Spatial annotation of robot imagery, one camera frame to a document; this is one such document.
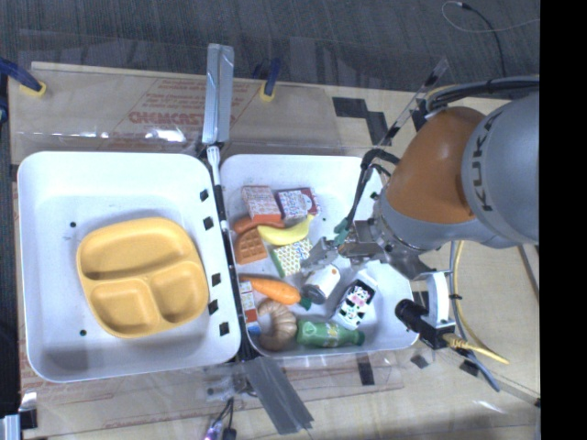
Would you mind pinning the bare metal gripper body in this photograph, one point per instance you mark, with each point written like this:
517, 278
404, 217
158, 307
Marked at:
364, 242

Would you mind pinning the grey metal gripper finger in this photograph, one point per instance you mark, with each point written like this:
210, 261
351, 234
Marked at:
313, 258
328, 245

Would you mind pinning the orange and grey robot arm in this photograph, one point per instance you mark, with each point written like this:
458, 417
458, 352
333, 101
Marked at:
458, 177

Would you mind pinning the green patterned carton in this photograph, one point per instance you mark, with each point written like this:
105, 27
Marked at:
289, 257

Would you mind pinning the white can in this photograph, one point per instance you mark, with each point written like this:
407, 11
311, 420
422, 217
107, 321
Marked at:
324, 282

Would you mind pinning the yellow banana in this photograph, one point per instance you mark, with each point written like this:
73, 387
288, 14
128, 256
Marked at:
284, 233

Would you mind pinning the orange carrot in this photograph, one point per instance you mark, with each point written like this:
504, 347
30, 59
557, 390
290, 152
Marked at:
275, 290

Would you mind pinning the red and white carton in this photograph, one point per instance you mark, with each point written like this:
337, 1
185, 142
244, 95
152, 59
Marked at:
298, 202

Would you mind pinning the cow print carton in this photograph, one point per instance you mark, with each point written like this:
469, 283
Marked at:
355, 304

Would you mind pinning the orange waffle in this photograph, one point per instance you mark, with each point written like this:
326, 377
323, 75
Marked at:
250, 246

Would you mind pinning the white plastic tray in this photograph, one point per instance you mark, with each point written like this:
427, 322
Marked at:
55, 181
330, 177

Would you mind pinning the brown croissant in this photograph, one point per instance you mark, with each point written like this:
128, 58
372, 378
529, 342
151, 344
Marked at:
280, 326

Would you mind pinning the green plastic bottle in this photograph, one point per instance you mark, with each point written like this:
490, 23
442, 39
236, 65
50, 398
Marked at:
325, 333

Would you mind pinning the orange sausage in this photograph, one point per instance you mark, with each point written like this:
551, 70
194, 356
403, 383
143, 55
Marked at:
245, 223

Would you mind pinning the orange patterned carton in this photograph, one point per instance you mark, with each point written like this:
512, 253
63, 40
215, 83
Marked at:
260, 202

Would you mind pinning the small orange and white carton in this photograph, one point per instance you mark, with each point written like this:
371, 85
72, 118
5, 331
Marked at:
249, 307

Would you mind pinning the yellow divided plate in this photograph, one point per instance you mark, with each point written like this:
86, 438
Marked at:
137, 264

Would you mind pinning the brown cardboard board red print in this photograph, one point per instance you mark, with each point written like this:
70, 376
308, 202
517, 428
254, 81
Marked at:
91, 103

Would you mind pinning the black cylinder on white bracket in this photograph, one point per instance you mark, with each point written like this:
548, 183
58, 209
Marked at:
428, 321

